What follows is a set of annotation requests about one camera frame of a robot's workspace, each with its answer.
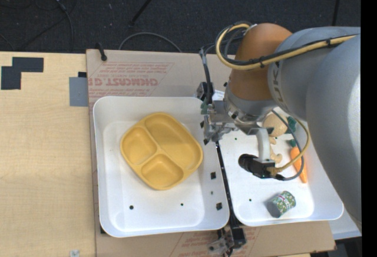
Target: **yellow tray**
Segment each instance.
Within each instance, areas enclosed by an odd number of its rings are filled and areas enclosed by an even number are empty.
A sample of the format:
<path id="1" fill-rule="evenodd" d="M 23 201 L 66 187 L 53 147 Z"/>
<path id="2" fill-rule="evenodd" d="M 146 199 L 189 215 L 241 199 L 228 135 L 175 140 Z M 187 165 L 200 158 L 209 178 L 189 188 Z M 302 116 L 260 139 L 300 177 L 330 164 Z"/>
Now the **yellow tray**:
<path id="1" fill-rule="evenodd" d="M 181 183 L 203 160 L 198 141 L 164 112 L 150 114 L 128 129 L 121 138 L 120 150 L 135 173 L 156 190 Z"/>

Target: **black carpet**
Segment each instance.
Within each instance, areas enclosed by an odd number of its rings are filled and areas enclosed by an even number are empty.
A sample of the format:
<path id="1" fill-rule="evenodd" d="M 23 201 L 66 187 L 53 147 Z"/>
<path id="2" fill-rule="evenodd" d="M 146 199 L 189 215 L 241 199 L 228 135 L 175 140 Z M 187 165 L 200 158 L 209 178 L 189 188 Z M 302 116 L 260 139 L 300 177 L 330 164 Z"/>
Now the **black carpet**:
<path id="1" fill-rule="evenodd" d="M 292 32 L 361 25 L 361 0 L 150 0 L 143 9 L 146 1 L 0 0 L 0 50 L 83 53 L 100 42 L 105 50 L 197 52 L 239 21 Z"/>

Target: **orange toy carrot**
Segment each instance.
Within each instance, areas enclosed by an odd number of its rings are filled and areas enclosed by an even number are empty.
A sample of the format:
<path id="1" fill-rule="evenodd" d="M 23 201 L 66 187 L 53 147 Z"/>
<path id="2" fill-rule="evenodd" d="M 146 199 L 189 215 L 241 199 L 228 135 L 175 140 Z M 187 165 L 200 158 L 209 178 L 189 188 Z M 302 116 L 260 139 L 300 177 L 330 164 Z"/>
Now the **orange toy carrot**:
<path id="1" fill-rule="evenodd" d="M 292 147 L 292 149 L 290 150 L 290 158 L 293 160 L 296 156 L 298 156 L 300 153 L 300 150 L 297 146 L 294 146 Z M 296 160 L 294 163 L 293 163 L 294 167 L 296 168 L 297 172 L 300 170 L 301 168 L 301 157 Z M 306 171 L 306 163 L 304 163 L 304 168 L 302 169 L 302 172 L 300 174 L 300 178 L 301 178 L 301 181 L 303 183 L 307 183 L 307 171 Z"/>

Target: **white plastic tray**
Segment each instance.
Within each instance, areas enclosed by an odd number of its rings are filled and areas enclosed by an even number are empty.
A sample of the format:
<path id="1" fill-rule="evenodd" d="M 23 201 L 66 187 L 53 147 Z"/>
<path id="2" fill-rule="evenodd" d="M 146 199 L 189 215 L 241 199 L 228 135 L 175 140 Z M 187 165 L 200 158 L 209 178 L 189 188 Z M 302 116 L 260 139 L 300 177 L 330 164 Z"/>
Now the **white plastic tray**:
<path id="1" fill-rule="evenodd" d="M 103 97 L 95 103 L 100 222 L 109 235 L 122 238 L 216 230 L 226 225 L 229 207 L 221 168 L 214 143 L 203 143 L 200 105 L 192 97 Z M 120 152 L 122 135 L 156 111 L 175 117 L 203 149 L 199 168 L 169 190 L 147 186 Z"/>
<path id="2" fill-rule="evenodd" d="M 297 123 L 296 136 L 304 147 L 306 134 Z M 277 138 L 273 145 L 275 153 L 281 153 L 283 160 L 277 167 L 290 161 L 290 146 L 287 143 L 292 135 L 284 134 Z M 318 156 L 310 144 L 305 153 L 307 165 L 307 183 L 302 183 L 300 178 L 290 181 L 275 179 L 260 179 L 238 164 L 238 158 L 246 153 L 258 155 L 258 143 L 255 136 L 247 136 L 241 131 L 234 131 L 223 136 L 220 140 L 221 153 L 232 197 L 234 214 L 241 223 L 247 226 L 265 226 L 280 223 L 306 222 L 316 220 L 334 220 L 342 216 L 343 203 L 333 188 L 325 173 Z M 281 172 L 284 177 L 296 174 L 293 166 Z M 296 206 L 279 218 L 274 218 L 268 212 L 266 201 L 273 196 L 287 190 L 296 198 Z"/>

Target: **can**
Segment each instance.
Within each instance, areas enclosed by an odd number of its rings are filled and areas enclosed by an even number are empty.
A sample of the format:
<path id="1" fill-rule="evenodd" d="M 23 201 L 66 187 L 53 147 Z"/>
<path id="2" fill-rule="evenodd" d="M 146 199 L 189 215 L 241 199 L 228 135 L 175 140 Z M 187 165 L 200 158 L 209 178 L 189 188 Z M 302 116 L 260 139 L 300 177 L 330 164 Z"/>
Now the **can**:
<path id="1" fill-rule="evenodd" d="M 274 196 L 267 202 L 267 209 L 270 214 L 279 218 L 288 210 L 296 206 L 295 197 L 288 191 L 283 191 L 280 194 Z"/>

